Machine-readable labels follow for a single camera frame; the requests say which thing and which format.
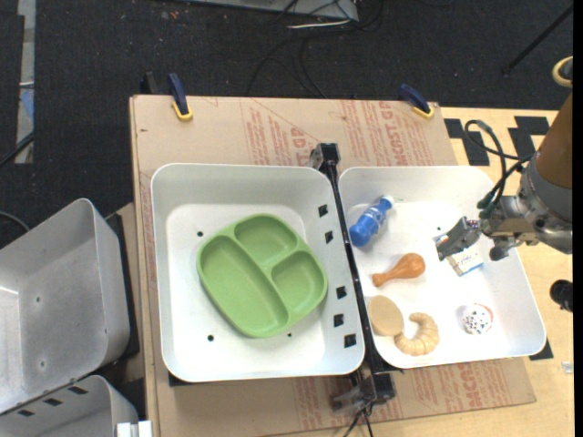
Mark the beige toy croissant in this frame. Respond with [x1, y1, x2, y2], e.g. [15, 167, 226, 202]
[393, 311, 441, 358]

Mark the orange toy chicken drumstick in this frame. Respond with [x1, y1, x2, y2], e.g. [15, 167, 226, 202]
[371, 252, 427, 289]

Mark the small white and blue carton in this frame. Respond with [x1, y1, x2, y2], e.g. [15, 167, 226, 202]
[445, 242, 486, 278]

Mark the green divided plate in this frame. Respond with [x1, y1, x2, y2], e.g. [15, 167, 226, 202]
[195, 212, 330, 340]

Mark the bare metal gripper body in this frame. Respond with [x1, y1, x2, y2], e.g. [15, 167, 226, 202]
[480, 195, 574, 255]

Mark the black block with thin wires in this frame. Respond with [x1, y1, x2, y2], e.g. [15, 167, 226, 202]
[308, 142, 342, 170]
[329, 370, 397, 414]

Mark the tan oval biscuit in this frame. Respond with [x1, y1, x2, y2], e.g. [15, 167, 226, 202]
[366, 294, 405, 338]

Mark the blue plastic bottle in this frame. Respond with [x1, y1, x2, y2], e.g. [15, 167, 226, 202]
[348, 194, 396, 249]

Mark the brown cardboard board red print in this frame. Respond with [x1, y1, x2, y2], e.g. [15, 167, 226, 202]
[128, 94, 537, 437]

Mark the thin black rod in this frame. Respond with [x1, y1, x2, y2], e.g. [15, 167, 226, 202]
[323, 160, 383, 378]

